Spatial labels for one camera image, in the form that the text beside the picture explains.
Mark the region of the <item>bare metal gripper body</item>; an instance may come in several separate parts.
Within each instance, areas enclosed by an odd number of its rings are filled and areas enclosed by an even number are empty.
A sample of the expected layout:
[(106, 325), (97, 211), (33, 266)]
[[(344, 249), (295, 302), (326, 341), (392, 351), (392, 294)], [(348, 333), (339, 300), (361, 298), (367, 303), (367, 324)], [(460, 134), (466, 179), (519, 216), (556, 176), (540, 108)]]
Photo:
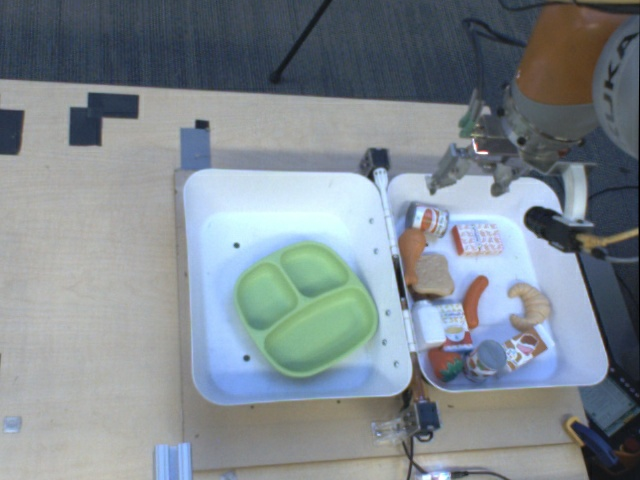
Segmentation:
[(542, 132), (526, 120), (482, 115), (471, 131), (473, 151), (482, 160), (521, 164), (549, 173), (581, 139), (565, 139)]

